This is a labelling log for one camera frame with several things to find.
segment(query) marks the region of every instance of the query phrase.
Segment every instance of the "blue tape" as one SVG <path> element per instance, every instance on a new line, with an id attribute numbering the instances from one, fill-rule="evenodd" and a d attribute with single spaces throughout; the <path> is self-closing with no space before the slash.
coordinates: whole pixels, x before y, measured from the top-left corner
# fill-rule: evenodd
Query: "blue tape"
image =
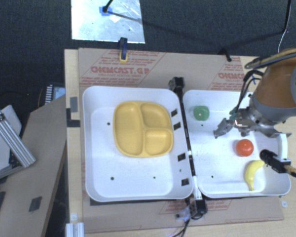
<path id="1" fill-rule="evenodd" d="M 102 16 L 107 17 L 107 16 L 110 15 L 108 12 L 113 12 L 111 7 L 108 7 L 108 11 L 107 11 L 107 12 L 103 12 L 103 7 L 104 7 L 104 6 L 99 7 L 99 12 L 100 12 L 100 14 L 101 14 Z"/>
<path id="2" fill-rule="evenodd" d="M 254 77 L 253 75 L 252 75 L 251 77 L 252 77 L 252 79 L 253 79 L 253 84 L 256 85 L 255 77 Z"/>

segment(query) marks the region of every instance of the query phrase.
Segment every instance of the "yellow divided plate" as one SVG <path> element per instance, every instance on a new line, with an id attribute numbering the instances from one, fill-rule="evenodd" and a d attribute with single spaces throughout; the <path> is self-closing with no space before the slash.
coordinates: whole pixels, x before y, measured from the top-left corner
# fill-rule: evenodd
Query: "yellow divided plate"
<path id="1" fill-rule="evenodd" d="M 117 148 L 130 157 L 162 156 L 173 146 L 170 116 L 152 102 L 119 104 L 114 110 L 113 132 Z"/>

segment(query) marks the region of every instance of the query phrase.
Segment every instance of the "toy banana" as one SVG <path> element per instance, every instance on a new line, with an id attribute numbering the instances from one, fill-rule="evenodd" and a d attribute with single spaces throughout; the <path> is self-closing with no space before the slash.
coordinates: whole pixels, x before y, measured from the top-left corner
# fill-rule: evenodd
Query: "toy banana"
<path id="1" fill-rule="evenodd" d="M 246 172 L 245 172 L 245 180 L 246 183 L 249 185 L 250 191 L 253 191 L 253 182 L 255 179 L 256 171 L 264 165 L 263 160 L 254 160 L 249 163 Z"/>

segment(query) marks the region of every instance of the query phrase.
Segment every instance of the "red tomato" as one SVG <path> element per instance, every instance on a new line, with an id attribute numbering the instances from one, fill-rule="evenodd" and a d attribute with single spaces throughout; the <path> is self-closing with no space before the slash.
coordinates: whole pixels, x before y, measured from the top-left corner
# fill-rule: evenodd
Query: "red tomato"
<path id="1" fill-rule="evenodd" d="M 250 140 L 239 140 L 236 145 L 236 152 L 240 156 L 249 156 L 253 152 L 253 144 Z"/>

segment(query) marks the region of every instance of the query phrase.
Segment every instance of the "white cable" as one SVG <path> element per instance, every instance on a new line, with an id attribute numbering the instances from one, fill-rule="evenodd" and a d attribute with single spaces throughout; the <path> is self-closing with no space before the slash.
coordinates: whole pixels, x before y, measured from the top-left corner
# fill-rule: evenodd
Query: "white cable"
<path id="1" fill-rule="evenodd" d="M 283 38 L 284 38 L 284 36 L 285 36 L 285 34 L 286 34 L 286 32 L 287 32 L 287 27 L 288 27 L 288 22 L 289 22 L 289 20 L 290 20 L 290 15 L 291 15 L 291 6 L 290 6 L 290 10 L 289 10 L 289 12 L 288 12 L 287 25 L 286 25 L 285 31 L 284 31 L 283 34 L 282 34 L 282 37 L 281 37 L 281 41 L 280 41 L 280 43 L 278 44 L 278 48 L 277 48 L 277 52 L 278 52 L 278 53 L 280 52 L 280 46 L 281 46 L 281 44 L 282 44 L 282 40 L 283 40 Z"/>

